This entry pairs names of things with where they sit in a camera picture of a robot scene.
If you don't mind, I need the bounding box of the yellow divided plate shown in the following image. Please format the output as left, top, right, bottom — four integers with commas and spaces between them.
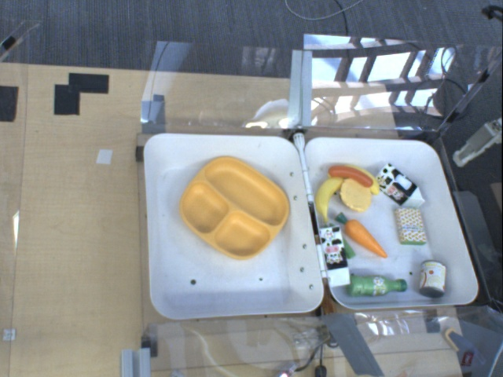
178, 156, 292, 262

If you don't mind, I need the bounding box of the thin black and white rod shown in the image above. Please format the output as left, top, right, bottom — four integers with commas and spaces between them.
292, 131, 329, 290

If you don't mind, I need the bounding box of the yellow banana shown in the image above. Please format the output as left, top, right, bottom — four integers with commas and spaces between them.
314, 176, 382, 225

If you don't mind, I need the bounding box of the red sausage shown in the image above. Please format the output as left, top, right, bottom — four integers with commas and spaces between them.
327, 164, 375, 189

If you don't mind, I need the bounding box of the tan round biscuit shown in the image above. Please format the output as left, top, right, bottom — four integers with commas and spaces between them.
339, 178, 373, 213

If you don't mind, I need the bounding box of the cow print carton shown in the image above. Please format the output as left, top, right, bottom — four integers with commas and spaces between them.
376, 163, 427, 209
318, 223, 352, 288

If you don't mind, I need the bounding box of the orange carrot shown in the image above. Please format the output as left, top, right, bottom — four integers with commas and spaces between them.
334, 212, 389, 260

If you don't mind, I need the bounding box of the white plastic tray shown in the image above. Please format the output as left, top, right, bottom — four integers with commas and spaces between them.
142, 133, 325, 321
304, 137, 480, 311

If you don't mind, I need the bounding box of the green bottle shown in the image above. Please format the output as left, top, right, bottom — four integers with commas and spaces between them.
345, 274, 409, 298

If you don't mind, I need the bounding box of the yellow and green packet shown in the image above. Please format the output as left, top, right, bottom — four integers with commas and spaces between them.
393, 207, 428, 247

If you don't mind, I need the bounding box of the small yellow and grey can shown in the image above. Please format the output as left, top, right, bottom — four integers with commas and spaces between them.
418, 259, 447, 299

